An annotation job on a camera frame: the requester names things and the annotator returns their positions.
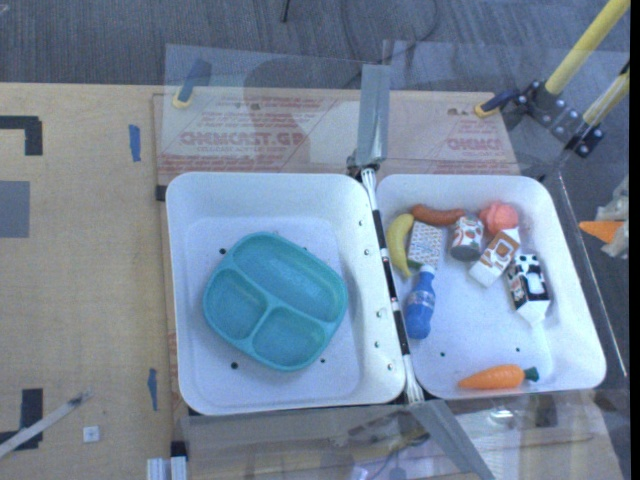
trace blue plate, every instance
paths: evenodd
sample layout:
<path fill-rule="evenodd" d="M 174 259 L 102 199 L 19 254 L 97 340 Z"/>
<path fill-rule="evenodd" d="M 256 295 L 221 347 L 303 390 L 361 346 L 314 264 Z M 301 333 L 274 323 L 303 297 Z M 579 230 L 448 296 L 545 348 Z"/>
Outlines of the blue plate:
<path fill-rule="evenodd" d="M 238 241 L 207 283 L 204 316 L 226 341 L 281 371 L 327 347 L 347 309 L 347 287 L 328 265 L 273 233 Z"/>

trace white stick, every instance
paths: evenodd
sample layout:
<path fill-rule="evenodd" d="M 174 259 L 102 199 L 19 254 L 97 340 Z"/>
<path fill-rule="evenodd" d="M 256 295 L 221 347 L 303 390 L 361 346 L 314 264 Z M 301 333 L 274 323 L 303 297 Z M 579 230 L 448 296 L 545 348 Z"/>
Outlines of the white stick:
<path fill-rule="evenodd" d="M 85 391 L 80 393 L 77 397 L 72 398 L 66 404 L 61 405 L 55 411 L 47 414 L 44 418 L 37 421 L 33 425 L 27 428 L 23 428 L 11 439 L 8 439 L 4 443 L 0 444 L 0 459 L 6 454 L 15 450 L 22 443 L 26 443 L 32 437 L 37 436 L 40 432 L 53 425 L 56 421 L 61 420 L 76 407 L 82 405 L 86 400 L 91 398 L 93 394 L 91 391 Z"/>

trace yellow rod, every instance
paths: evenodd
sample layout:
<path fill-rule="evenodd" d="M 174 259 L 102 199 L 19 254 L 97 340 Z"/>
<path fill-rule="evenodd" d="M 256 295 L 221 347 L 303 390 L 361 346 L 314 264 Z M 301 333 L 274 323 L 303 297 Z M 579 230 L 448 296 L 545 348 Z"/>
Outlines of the yellow rod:
<path fill-rule="evenodd" d="M 605 116 L 629 93 L 631 69 L 618 75 L 609 88 L 584 112 L 582 119 L 591 127 L 598 126 Z"/>
<path fill-rule="evenodd" d="M 589 28 L 545 83 L 547 92 L 558 95 L 578 72 L 618 20 L 627 12 L 631 0 L 609 0 Z"/>

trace gray square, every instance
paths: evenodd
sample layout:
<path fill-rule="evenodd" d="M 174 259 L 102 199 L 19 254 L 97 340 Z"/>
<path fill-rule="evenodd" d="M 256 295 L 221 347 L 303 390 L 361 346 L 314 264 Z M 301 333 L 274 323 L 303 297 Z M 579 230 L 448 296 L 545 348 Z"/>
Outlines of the gray square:
<path fill-rule="evenodd" d="M 0 181 L 0 238 L 29 236 L 28 181 Z"/>

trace white plastic tray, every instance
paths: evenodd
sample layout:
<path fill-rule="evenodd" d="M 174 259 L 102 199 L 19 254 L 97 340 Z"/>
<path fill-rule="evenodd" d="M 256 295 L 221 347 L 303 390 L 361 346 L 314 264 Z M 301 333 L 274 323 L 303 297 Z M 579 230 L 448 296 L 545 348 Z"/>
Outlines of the white plastic tray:
<path fill-rule="evenodd" d="M 602 382 L 604 353 L 553 201 L 540 183 L 520 176 L 392 175 L 380 182 L 377 195 L 385 229 L 417 203 L 476 212 L 496 200 L 513 204 L 521 216 L 521 250 L 538 254 L 551 291 L 546 319 L 532 328 L 512 309 L 504 276 L 484 288 L 469 277 L 468 265 L 444 248 L 433 283 L 431 334 L 409 340 L 416 376 L 427 391 L 459 399 L 589 389 Z M 415 280 L 399 271 L 394 278 L 403 303 Z M 540 380 L 496 392 L 456 386 L 459 379 L 501 363 L 536 366 Z"/>
<path fill-rule="evenodd" d="M 342 175 L 188 173 L 168 187 L 178 381 L 185 402 L 208 415 L 385 403 L 405 371 L 371 208 L 364 188 Z M 243 236 L 269 231 L 343 276 L 349 307 L 321 357 L 297 372 L 262 365 L 206 323 L 202 294 Z"/>

